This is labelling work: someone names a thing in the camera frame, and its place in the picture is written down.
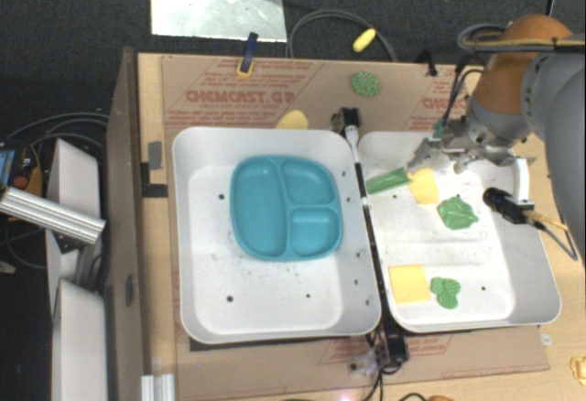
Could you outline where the blue divided plate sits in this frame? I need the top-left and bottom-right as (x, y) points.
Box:
(229, 154), (344, 263)

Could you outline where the pale yellow toy piece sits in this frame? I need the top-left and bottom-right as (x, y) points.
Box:
(275, 109), (309, 131)

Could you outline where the white plastic tray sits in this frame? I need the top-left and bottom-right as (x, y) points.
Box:
(356, 130), (563, 334)
(171, 125), (383, 345)

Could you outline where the yellow toy wedge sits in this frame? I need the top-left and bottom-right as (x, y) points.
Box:
(407, 167), (441, 206)

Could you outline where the small green toy leaf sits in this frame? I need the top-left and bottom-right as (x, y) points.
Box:
(429, 276), (462, 310)

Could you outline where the green dotted round biscuit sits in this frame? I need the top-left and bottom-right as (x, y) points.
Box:
(350, 70), (383, 97)

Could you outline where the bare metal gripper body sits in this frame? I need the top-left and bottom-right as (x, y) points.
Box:
(428, 117), (518, 165)

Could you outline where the thin black and white rod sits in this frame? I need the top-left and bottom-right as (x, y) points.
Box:
(345, 125), (396, 336)

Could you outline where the black cylinder on white bracket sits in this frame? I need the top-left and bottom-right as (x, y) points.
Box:
(482, 156), (537, 225)

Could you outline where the yellow square toy slice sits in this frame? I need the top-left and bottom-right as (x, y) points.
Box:
(387, 264), (433, 305)

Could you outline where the black block with thin wires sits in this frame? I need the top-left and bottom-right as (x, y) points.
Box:
(331, 106), (364, 135)
(365, 329), (409, 374)

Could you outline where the green toy stick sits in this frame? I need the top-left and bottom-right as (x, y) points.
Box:
(364, 166), (411, 196)

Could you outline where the brown cardboard board red print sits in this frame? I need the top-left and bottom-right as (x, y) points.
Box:
(159, 54), (551, 392)

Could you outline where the large green toy leaf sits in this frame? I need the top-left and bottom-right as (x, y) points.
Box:
(436, 196), (480, 232)

